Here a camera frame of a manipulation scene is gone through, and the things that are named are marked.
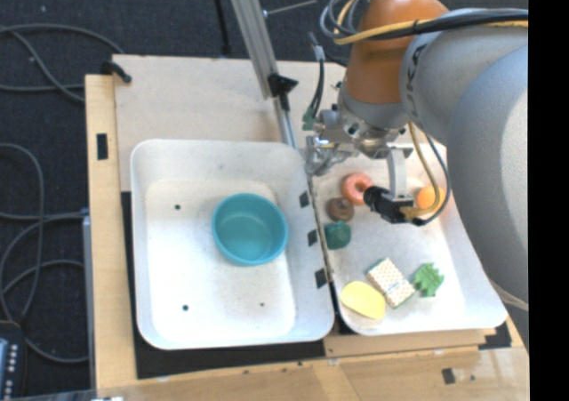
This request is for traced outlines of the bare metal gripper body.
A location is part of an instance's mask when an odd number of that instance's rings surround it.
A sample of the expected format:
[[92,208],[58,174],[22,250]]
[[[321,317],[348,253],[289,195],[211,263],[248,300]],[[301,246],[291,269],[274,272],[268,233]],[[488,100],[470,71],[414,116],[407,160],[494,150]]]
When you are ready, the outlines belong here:
[[397,139],[402,129],[402,126],[383,128],[368,124],[347,108],[325,109],[320,111],[313,124],[313,146],[329,158],[358,154],[383,158],[388,144]]

